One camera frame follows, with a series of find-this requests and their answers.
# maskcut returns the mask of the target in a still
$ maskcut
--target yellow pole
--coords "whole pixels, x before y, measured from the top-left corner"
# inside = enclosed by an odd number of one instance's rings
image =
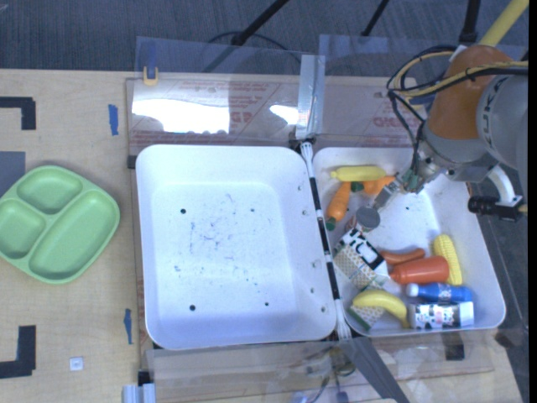
[[[511,0],[479,43],[496,46],[528,6],[529,0]]]

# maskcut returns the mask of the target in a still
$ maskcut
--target wooden table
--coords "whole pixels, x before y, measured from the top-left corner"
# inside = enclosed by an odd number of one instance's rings
[[[18,109],[0,109],[0,150],[24,151],[26,171],[52,164],[77,172],[112,195],[122,214],[102,255],[69,284],[48,285],[0,261],[0,361],[15,359],[19,326],[35,325],[37,330],[36,369],[31,376],[0,379],[2,402],[121,401],[122,387],[138,381],[142,363],[137,327],[138,241],[133,231],[133,170],[127,168],[125,90],[125,81],[133,76],[131,72],[0,70],[1,96],[32,97],[37,103],[36,130],[21,130]],[[112,135],[109,124],[109,105],[117,107],[117,135]],[[123,323],[127,309],[132,314],[131,343]],[[442,396],[449,395],[452,401],[521,401],[507,355],[492,333],[480,337],[475,346],[481,351],[475,356],[485,357],[486,369],[428,379],[403,374],[399,383],[409,399],[446,401]],[[396,345],[394,340],[376,343],[385,358],[400,353]],[[70,370],[70,359],[75,357],[83,358],[82,370]],[[352,401],[378,398],[359,378],[349,383],[347,392]],[[329,401],[328,397],[326,393],[318,401]],[[289,394],[232,399],[288,400]]]

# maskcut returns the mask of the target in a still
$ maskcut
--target divided green plate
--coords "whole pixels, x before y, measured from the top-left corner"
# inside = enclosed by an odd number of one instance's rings
[[[43,282],[70,282],[107,246],[119,216],[116,201],[89,180],[37,167],[0,197],[0,256]]]

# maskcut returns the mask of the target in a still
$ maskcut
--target dark floor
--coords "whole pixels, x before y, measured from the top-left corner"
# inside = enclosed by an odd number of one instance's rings
[[[289,50],[316,53],[322,34],[360,35],[380,1],[291,0],[258,34]],[[510,1],[481,0],[477,39]],[[219,34],[245,29],[273,2],[0,0],[0,68],[132,71],[138,36],[207,42]],[[457,44],[467,2],[390,0],[370,35]],[[527,9],[501,44],[528,49]],[[278,47],[260,37],[252,37],[247,45]],[[511,176],[516,184],[516,174]],[[480,192],[490,189],[486,184],[476,187]],[[528,220],[523,217],[512,223],[484,217],[480,223],[508,305],[498,341],[508,348],[520,391],[524,401],[529,401]]]

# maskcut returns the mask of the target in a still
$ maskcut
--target white tray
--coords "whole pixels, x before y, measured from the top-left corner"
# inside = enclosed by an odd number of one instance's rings
[[[336,312],[305,162],[155,145],[136,162],[145,319],[162,348],[312,341]]]
[[[339,186],[338,180],[330,177],[331,170],[343,165],[378,165],[387,174],[394,175],[408,166],[411,155],[412,149],[407,148],[321,149],[314,157],[321,206],[327,208]],[[450,235],[459,258],[463,285],[468,286],[473,293],[475,322],[472,327],[465,327],[465,330],[494,328],[505,318],[505,302],[477,217],[467,209],[469,198],[466,184],[450,181],[441,175],[427,184],[420,194],[395,197],[381,211],[379,227],[367,233],[366,237],[377,250],[403,253],[423,248],[427,255],[431,255],[435,236],[440,233]],[[360,192],[352,193],[347,216],[333,232],[329,232],[332,247],[344,234],[345,223],[354,212],[360,206],[372,204],[372,197]],[[336,277],[344,306],[348,308],[357,289],[343,273],[337,273]],[[407,302],[404,288],[391,283],[387,289]],[[357,332],[370,337],[446,331],[403,329],[399,321],[389,313],[384,313],[369,331],[353,317],[347,316],[347,322]]]

